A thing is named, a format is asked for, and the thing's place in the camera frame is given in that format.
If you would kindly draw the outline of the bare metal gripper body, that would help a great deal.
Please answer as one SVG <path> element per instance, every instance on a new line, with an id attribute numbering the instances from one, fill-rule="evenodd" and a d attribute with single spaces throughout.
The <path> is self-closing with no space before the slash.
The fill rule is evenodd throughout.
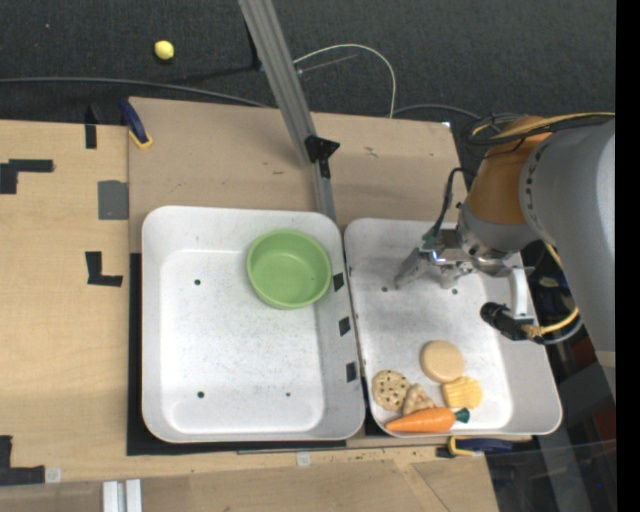
<path id="1" fill-rule="evenodd" d="M 422 253 L 427 261 L 447 271 L 479 271 L 502 276 L 509 268 L 513 251 L 492 248 L 474 233 L 462 228 L 429 230 L 422 240 Z"/>

